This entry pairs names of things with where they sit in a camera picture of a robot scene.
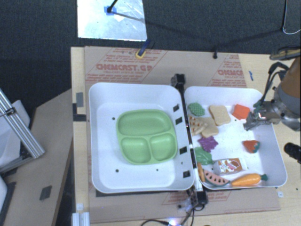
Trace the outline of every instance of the orange toy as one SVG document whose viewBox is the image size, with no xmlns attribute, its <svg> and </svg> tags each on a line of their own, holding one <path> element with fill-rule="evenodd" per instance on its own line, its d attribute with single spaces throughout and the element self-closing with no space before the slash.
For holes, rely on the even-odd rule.
<svg viewBox="0 0 301 226">
<path fill-rule="evenodd" d="M 248 117 L 249 112 L 249 107 L 237 104 L 234 106 L 234 112 L 232 115 L 235 116 L 237 119 L 241 120 L 246 119 Z"/>
</svg>

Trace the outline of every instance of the cardboard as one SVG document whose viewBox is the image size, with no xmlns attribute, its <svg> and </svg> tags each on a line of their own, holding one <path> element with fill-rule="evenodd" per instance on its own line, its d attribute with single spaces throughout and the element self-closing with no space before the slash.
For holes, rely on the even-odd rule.
<svg viewBox="0 0 301 226">
<path fill-rule="evenodd" d="M 97 82 L 169 84 L 176 73 L 185 74 L 189 86 L 246 87 L 236 54 L 146 50 L 143 59 L 135 58 L 137 49 L 85 47 L 86 109 L 88 91 Z M 188 195 L 182 192 L 102 194 L 91 180 L 90 124 L 87 120 L 89 212 L 91 223 L 184 217 L 178 208 Z M 196 215 L 229 214 L 280 210 L 274 188 L 210 191 L 209 203 Z"/>
</svg>

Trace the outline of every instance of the toy carrot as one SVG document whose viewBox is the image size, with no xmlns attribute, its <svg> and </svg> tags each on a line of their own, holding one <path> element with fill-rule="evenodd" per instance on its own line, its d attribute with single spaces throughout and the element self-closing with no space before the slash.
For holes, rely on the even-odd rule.
<svg viewBox="0 0 301 226">
<path fill-rule="evenodd" d="M 232 181 L 231 184 L 233 186 L 248 186 L 248 185 L 259 183 L 260 180 L 267 181 L 268 180 L 267 175 L 265 174 L 259 175 L 257 173 L 252 173 Z"/>
</svg>

